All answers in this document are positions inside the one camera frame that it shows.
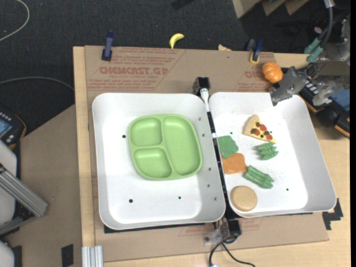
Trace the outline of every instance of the pizza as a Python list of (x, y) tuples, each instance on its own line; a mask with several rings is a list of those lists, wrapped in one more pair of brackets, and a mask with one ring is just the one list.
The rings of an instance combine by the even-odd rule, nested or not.
[(260, 121), (258, 115), (250, 117), (244, 128), (244, 135), (254, 137), (255, 139), (276, 143), (271, 132)]

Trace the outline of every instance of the orange toy food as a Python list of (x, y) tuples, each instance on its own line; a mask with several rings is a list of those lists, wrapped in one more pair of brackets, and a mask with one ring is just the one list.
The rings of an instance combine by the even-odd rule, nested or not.
[(260, 121), (260, 117), (258, 115), (253, 115), (248, 119), (244, 128), (244, 135), (276, 143), (276, 140), (268, 131), (267, 127)]
[(265, 78), (271, 83), (277, 83), (282, 80), (282, 69), (275, 62), (266, 62), (262, 66)]
[(222, 157), (221, 160), (224, 173), (226, 174), (243, 173), (247, 171), (243, 154), (233, 154), (226, 159)]

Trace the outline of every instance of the white tray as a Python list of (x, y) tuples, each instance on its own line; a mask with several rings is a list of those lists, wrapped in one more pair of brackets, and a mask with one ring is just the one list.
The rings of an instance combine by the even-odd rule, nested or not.
[[(237, 210), (242, 217), (327, 211), (334, 207), (336, 195), (325, 165), (313, 124), (304, 101), (297, 95), (273, 106), (269, 93), (213, 94), (209, 100), (217, 137), (230, 135), (245, 156), (247, 165), (269, 174), (275, 181), (263, 189), (243, 174), (225, 174), (228, 195), (239, 185), (252, 188), (257, 206), (249, 211)], [(259, 115), (277, 141), (279, 154), (261, 160), (256, 147), (266, 142), (243, 135), (247, 119)]]
[[(100, 217), (112, 229), (213, 222), (225, 200), (209, 122), (202, 100), (192, 94), (104, 93), (92, 105)], [(202, 167), (194, 176), (154, 181), (135, 170), (127, 136), (139, 117), (174, 113), (195, 127)]]

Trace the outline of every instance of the toy banana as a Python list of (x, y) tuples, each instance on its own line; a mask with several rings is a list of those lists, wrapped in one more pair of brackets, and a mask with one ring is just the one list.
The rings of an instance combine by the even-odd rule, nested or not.
[(169, 40), (170, 47), (174, 48), (174, 44), (176, 43), (176, 41), (179, 41), (182, 38), (184, 38), (184, 35), (181, 33), (176, 33), (173, 36), (171, 36), (171, 38)]

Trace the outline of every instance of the green plate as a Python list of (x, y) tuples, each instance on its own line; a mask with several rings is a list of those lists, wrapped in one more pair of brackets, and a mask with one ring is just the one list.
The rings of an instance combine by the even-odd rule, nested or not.
[(151, 115), (134, 120), (128, 141), (136, 170), (151, 180), (180, 179), (202, 165), (193, 124), (180, 115)]

